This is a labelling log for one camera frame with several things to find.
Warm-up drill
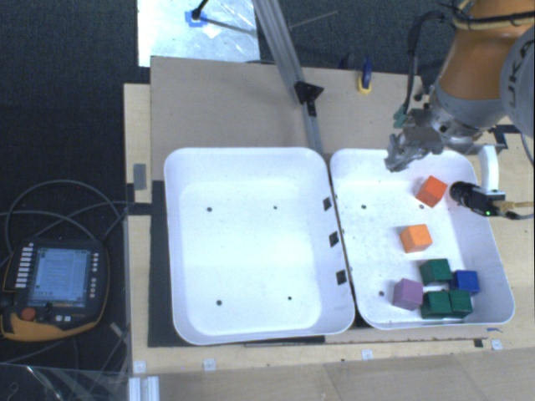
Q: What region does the orange cube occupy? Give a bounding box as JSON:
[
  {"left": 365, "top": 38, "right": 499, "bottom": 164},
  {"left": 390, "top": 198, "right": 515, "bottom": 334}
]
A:
[{"left": 399, "top": 223, "right": 434, "bottom": 255}]

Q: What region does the blue cube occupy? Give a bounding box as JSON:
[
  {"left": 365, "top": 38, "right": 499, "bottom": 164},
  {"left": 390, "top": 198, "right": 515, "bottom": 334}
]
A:
[{"left": 448, "top": 269, "right": 481, "bottom": 297}]

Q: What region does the green cube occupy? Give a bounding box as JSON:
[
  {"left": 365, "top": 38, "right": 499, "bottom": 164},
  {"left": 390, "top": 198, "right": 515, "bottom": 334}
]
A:
[
  {"left": 448, "top": 288, "right": 475, "bottom": 319},
  {"left": 419, "top": 291, "right": 455, "bottom": 320},
  {"left": 419, "top": 258, "right": 454, "bottom": 287}
]

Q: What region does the black cylinder on white bracket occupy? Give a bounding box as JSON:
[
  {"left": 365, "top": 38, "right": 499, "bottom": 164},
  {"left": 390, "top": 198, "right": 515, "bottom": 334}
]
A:
[{"left": 449, "top": 144, "right": 507, "bottom": 218}]

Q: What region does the purple cube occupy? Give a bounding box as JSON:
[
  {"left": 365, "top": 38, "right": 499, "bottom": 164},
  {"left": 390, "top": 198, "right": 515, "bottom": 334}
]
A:
[{"left": 391, "top": 277, "right": 425, "bottom": 312}]

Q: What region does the white plastic tray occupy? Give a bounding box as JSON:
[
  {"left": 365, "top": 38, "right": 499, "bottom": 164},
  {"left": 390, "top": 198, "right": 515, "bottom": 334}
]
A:
[
  {"left": 162, "top": 146, "right": 357, "bottom": 347},
  {"left": 329, "top": 147, "right": 517, "bottom": 331}
]

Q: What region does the red-orange cube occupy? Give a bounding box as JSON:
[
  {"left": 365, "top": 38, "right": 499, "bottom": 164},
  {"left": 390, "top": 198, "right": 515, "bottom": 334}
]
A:
[{"left": 415, "top": 175, "right": 450, "bottom": 210}]

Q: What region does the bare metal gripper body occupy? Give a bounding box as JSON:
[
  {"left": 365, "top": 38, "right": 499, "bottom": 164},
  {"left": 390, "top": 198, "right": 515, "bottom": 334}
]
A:
[{"left": 400, "top": 109, "right": 480, "bottom": 155}]

